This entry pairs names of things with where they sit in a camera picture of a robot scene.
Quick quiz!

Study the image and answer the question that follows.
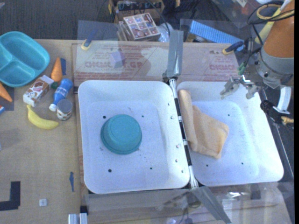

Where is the black cylinder on white bracket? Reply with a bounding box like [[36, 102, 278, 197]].
[[260, 85, 292, 126]]

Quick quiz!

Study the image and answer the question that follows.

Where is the small can with grey lid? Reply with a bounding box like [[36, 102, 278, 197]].
[[56, 98, 73, 121]]

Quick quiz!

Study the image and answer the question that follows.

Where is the teal bowl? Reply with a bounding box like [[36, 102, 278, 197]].
[[100, 114, 143, 155]]

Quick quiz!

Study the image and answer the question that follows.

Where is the yellow banana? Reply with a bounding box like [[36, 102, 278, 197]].
[[26, 104, 59, 130]]

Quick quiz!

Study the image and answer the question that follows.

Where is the orange folded cloth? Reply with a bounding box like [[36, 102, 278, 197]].
[[178, 89, 230, 160]]

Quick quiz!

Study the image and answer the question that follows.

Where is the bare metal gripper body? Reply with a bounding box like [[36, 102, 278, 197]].
[[240, 62, 281, 89]]

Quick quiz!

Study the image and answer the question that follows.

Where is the brown cardboard board red print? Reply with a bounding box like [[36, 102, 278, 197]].
[[71, 41, 289, 224]]

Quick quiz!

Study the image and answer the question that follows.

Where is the orange carrot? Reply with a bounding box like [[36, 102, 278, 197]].
[[50, 57, 64, 90], [0, 81, 13, 103]]

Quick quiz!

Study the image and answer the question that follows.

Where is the wooden picture puzzle box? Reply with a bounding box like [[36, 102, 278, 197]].
[[118, 12, 162, 42]]

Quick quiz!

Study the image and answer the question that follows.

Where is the blue bottle with white cap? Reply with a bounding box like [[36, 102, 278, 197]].
[[49, 78, 74, 112]]

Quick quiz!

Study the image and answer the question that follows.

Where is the white and brown milk carton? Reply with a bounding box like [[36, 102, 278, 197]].
[[22, 75, 55, 108]]

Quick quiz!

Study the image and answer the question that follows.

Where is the blue divided plate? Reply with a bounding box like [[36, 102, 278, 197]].
[[0, 30, 51, 88]]

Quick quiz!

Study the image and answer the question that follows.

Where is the white plastic tray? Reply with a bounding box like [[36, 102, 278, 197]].
[[77, 79, 191, 195], [176, 81, 285, 187]]

